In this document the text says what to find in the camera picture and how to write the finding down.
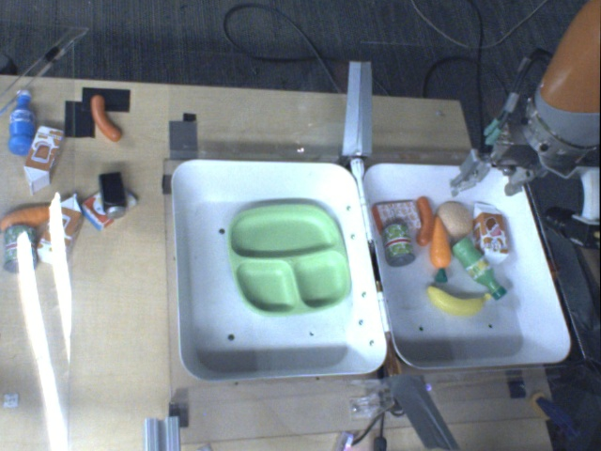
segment water bottle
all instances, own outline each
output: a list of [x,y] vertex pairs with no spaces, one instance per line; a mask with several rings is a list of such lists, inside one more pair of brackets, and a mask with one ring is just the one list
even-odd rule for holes
[[17,97],[15,110],[10,114],[8,150],[15,155],[27,155],[36,135],[36,116],[29,108],[31,94],[23,90]]

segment green can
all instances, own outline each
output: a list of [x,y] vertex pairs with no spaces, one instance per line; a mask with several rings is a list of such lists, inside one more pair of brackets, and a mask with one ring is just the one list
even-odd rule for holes
[[19,271],[19,259],[17,256],[17,239],[21,234],[27,234],[31,242],[31,254],[34,269],[38,265],[38,253],[36,252],[36,229],[29,225],[12,225],[4,233],[4,268],[9,272]]
[[407,266],[415,260],[409,227],[405,221],[396,221],[382,230],[384,256],[390,266]]

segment green plate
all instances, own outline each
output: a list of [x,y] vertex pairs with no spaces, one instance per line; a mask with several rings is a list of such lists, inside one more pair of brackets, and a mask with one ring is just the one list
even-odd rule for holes
[[313,204],[272,204],[238,214],[229,256],[244,302],[269,315],[316,311],[350,292],[347,251],[330,215]]

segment table surface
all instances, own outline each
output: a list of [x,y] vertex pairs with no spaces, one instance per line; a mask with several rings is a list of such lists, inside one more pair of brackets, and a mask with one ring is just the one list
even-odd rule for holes
[[[0,87],[9,82],[9,77],[0,77]],[[184,450],[196,450],[207,441],[214,451],[332,449],[341,430],[334,417],[331,424],[326,419],[317,434],[299,435],[292,426],[286,435],[282,416],[280,426],[261,421],[266,416],[274,419],[279,409],[273,407],[274,399],[262,397],[264,384],[247,392],[250,388],[236,389],[237,383],[220,388],[174,372],[175,297],[168,276],[162,175],[169,158],[169,121],[181,120],[184,113],[197,115],[200,157],[333,159],[342,145],[345,96],[44,78],[32,88],[38,124],[62,129],[64,102],[81,101],[83,87],[131,91],[130,111],[110,115],[123,130],[121,141],[110,142],[99,132],[94,139],[67,139],[51,186],[34,196],[24,178],[23,158],[8,153],[6,143],[0,147],[0,215],[23,204],[48,203],[56,192],[63,197],[76,193],[81,201],[98,190],[98,174],[104,172],[121,172],[125,185],[139,198],[138,205],[112,226],[98,231],[84,222],[77,237],[69,261],[69,357],[52,267],[40,263],[36,270],[54,387],[70,449],[142,449],[144,419],[163,419],[183,382],[206,401],[210,414],[203,426],[194,428],[191,423],[182,429]],[[455,101],[374,97],[373,120],[374,162],[459,164],[470,148]],[[0,116],[0,128],[8,135],[8,115]],[[0,442],[7,451],[51,449],[52,421],[42,399],[48,383],[40,379],[42,365],[32,351],[19,280],[1,271],[0,281],[0,387],[5,399],[19,395],[17,407],[5,403],[0,411]],[[500,371],[461,379],[432,377],[439,383],[436,401],[462,449],[551,449],[544,421],[527,399],[508,396],[503,376]],[[529,391],[547,389],[541,369],[524,376]],[[318,384],[321,389],[340,385],[324,381]],[[278,385],[268,384],[271,392]],[[297,384],[282,385],[289,393],[284,408],[294,416]],[[299,383],[296,396],[304,392],[304,385]],[[243,423],[226,414],[231,402],[223,403],[240,389],[247,392],[240,398]],[[325,392],[318,402],[327,407],[336,398],[340,399]],[[350,419],[348,407],[341,413]],[[361,429],[368,421],[349,422]],[[389,448],[422,449],[407,418],[389,419],[386,426]],[[370,446],[366,440],[358,449]]]

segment brown and white carton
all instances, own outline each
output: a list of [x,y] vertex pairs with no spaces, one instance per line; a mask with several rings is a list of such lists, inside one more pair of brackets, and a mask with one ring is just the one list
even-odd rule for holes
[[[77,194],[74,194],[72,197],[63,200],[60,203],[60,207],[63,214],[63,228],[65,229],[65,250],[67,251],[68,256],[73,247],[73,243],[77,237],[79,229],[82,226],[84,216],[82,215],[82,210],[77,203]],[[49,229],[44,231],[39,240],[38,258],[42,262],[46,262],[48,264],[53,263],[53,246]]]
[[32,195],[50,185],[50,174],[64,138],[65,133],[58,129],[38,128],[25,160],[25,176]]

